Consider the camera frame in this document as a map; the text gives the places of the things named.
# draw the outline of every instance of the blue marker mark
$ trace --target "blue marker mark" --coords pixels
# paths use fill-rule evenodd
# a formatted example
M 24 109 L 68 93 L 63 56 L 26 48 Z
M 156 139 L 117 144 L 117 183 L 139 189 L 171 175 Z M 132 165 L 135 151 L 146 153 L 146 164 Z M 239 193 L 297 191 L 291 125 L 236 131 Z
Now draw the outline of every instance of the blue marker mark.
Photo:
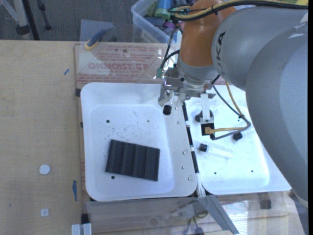
M 73 180 L 72 190 L 74 193 L 75 201 L 77 201 L 77 184 L 76 183 L 77 183 L 77 181 Z

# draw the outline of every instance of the cable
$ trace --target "cable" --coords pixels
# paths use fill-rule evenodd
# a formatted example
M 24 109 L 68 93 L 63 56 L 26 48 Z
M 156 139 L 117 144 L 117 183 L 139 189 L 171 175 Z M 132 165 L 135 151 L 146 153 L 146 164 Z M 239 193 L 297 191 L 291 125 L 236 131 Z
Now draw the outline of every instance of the cable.
M 218 79 L 220 78 L 220 76 L 221 76 L 221 75 L 218 74 L 218 75 L 216 76 L 216 78 L 214 78 L 214 79 L 212 80 L 211 84 L 212 84 L 212 85 L 215 84 L 216 80 L 218 80 Z
M 171 54 L 168 56 L 168 52 L 169 52 L 169 50 L 170 50 L 170 48 L 171 48 L 171 43 L 172 43 L 173 36 L 174 36 L 174 34 L 176 33 L 176 31 L 177 31 L 178 29 L 181 30 L 180 27 L 176 27 L 176 28 L 175 28 L 174 30 L 172 30 L 172 32 L 171 32 L 170 39 L 169 39 L 168 44 L 167 44 L 167 49 L 166 49 L 166 52 L 165 52 L 165 54 L 164 54 L 164 58 L 163 58 L 163 60 L 162 60 L 162 63 L 161 63 L 161 65 L 160 65 L 160 67 L 157 69 L 156 77 L 159 77 L 159 78 L 162 77 L 162 72 L 163 72 L 163 68 L 164 68 L 164 65 L 165 65 L 166 61 L 167 61 L 169 58 L 171 58 L 172 56 L 174 56 L 175 54 L 179 53 L 179 50 L 178 50 L 177 53 L 173 54 L 174 52 L 177 51 L 177 50 L 176 50 L 176 51 L 174 51 L 173 53 L 171 53 Z
M 197 224 L 197 221 L 196 221 L 196 217 L 193 216 L 193 219 L 194 219 L 194 222 L 195 222 L 196 227 L 198 228 L 198 224 Z
M 171 54 L 169 54 L 166 58 L 164 58 L 163 60 L 165 60 L 165 62 L 164 62 L 164 64 L 163 64 L 163 66 L 161 66 L 161 67 L 163 68 L 164 65 L 165 65 L 165 63 L 166 63 L 166 61 L 169 60 L 172 56 L 174 56 L 174 55 L 176 55 L 176 54 L 179 54 L 179 51 L 180 51 L 180 49 L 175 50 L 174 52 L 172 52 Z
M 280 0 L 229 0 L 213 5 L 210 8 L 200 10 L 197 13 L 186 15 L 187 11 L 190 11 L 191 6 L 172 7 L 168 9 L 168 12 L 173 13 L 174 16 L 181 21 L 193 21 L 210 14 L 216 14 L 218 11 L 226 9 L 228 7 L 239 6 L 239 5 L 256 5 L 256 6 L 267 6 L 282 9 L 309 9 L 308 5 L 299 5 L 293 3 L 287 3 Z
M 183 231 L 183 235 L 187 235 L 188 234 L 188 230 L 190 228 L 190 224 L 191 224 L 191 218 L 188 219 L 187 227 Z
M 224 135 L 221 135 L 219 137 L 214 137 L 214 138 L 211 138 L 212 140 L 218 140 L 218 139 L 222 139 L 224 137 L 227 137 L 227 136 L 230 136 L 230 135 L 234 135 L 234 134 L 237 134 L 237 133 L 240 133 L 246 129 L 248 129 L 250 126 L 251 126 L 251 123 L 247 120 L 247 118 L 245 117 L 245 115 L 242 114 L 241 110 L 239 109 L 231 91 L 230 91 L 230 87 L 229 87 L 229 83 L 226 82 L 226 86 L 227 86 L 227 90 L 228 90 L 228 93 L 230 95 L 230 98 L 233 102 L 233 104 L 235 105 L 236 109 L 238 110 L 238 112 L 233 109 L 228 103 L 227 101 L 221 96 L 221 94 L 218 92 L 218 90 L 216 89 L 215 86 L 213 86 L 213 89 L 215 90 L 216 94 L 221 98 L 221 100 L 235 113 L 239 116 L 239 118 L 242 118 L 245 122 L 246 122 L 246 127 L 231 127 L 231 128 L 218 128 L 218 129 L 210 129 L 209 127 L 208 130 L 206 130 L 206 133 L 207 134 L 214 134 L 215 132 L 220 132 L 220 131 L 233 131 L 233 132 L 230 132 L 230 133 L 227 133 L 227 134 L 224 134 Z

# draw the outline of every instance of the white plastic bin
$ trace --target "white plastic bin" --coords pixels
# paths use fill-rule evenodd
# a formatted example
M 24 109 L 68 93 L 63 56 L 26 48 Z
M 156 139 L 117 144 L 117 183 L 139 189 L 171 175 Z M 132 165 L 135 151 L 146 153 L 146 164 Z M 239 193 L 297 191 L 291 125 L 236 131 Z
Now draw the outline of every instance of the white plastic bin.
M 155 27 L 150 22 L 144 19 L 147 14 L 148 9 L 157 0 L 139 0 L 131 7 L 131 12 L 133 14 L 133 24 L 136 34 L 147 42 L 151 43 L 168 43 L 169 35 L 164 33 L 161 29 Z

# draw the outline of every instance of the tripod leg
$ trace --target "tripod leg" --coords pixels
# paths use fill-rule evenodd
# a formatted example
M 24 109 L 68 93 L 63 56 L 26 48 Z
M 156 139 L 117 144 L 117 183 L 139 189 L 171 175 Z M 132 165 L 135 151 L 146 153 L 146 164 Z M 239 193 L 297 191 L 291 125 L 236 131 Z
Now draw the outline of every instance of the tripod leg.
M 5 9 L 9 12 L 9 14 L 12 16 L 12 18 L 14 19 L 14 21 L 16 23 L 19 23 L 19 19 L 18 16 L 15 12 L 15 10 L 12 8 L 12 6 L 8 3 L 7 0 L 0 0 L 0 5 L 3 4 L 3 6 L 5 7 Z
M 18 25 L 16 31 L 19 35 L 22 35 L 24 39 L 29 40 L 29 25 L 27 23 L 24 5 L 22 0 L 13 0 L 17 18 L 18 18 Z
M 36 0 L 36 1 L 37 1 L 38 8 L 41 11 L 41 14 L 42 14 L 44 21 L 45 21 L 45 29 L 51 30 L 51 25 L 49 24 L 48 18 L 45 14 L 45 5 L 43 4 L 43 2 L 41 0 Z
M 30 5 L 29 5 L 29 1 L 28 0 L 22 0 L 22 2 L 23 2 L 23 5 L 24 5 L 24 8 L 25 8 L 25 12 L 26 12 L 28 21 L 29 21 L 31 32 L 33 33 L 34 40 L 40 40 L 38 31 L 37 31 L 37 27 L 36 27 L 36 24 L 35 24 L 35 20 L 34 20 L 34 17 L 33 17 L 33 13 L 31 11 L 31 8 L 30 8 Z

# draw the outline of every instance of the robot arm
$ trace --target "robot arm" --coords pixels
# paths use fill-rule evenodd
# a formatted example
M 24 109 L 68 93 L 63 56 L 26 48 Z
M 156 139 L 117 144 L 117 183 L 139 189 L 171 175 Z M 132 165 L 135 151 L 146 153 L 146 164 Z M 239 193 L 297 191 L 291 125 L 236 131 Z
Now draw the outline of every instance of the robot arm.
M 199 0 L 192 9 L 220 2 Z M 164 74 L 159 103 L 172 94 L 181 101 L 203 97 L 218 74 L 244 90 L 261 142 L 308 207 L 307 60 L 307 9 L 230 7 L 186 22 L 178 62 Z

